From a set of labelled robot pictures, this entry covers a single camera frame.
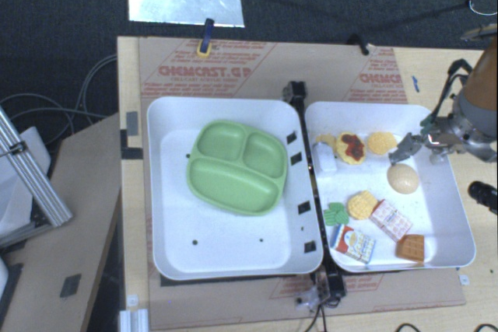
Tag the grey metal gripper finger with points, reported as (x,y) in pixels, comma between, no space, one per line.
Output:
(438,157)
(406,147)

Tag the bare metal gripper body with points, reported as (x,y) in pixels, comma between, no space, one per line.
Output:
(461,140)

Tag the round yellow biscuit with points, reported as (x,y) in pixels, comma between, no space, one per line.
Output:
(382,143)

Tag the beige egg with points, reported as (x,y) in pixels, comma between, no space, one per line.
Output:
(403,179)

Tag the yellow pizza slice red topping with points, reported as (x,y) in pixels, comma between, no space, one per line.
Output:
(350,148)

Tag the white plastic tray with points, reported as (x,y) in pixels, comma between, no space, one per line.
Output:
(225,245)
(439,221)

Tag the yellow corn piece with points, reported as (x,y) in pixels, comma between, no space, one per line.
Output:
(361,205)

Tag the red and white packet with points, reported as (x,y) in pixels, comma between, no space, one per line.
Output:
(390,221)

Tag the yellow banana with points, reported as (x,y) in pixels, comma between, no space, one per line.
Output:
(327,139)

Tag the small white bottle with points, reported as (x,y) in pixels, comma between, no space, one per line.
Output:
(325,158)

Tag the orange waffle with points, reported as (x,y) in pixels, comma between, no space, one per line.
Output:
(411,248)

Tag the green grapes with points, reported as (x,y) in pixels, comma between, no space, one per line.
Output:
(335,214)

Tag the thin black rod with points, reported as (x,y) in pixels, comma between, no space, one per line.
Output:
(311,175)

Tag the red and white carton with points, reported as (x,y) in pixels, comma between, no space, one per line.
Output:
(353,244)

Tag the brown cardboard board red print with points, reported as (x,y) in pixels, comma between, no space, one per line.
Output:
(319,66)

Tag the green divided plate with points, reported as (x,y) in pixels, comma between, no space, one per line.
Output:
(233,175)

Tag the black cylinder on white bracket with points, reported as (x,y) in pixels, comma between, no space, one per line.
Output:
(484,196)

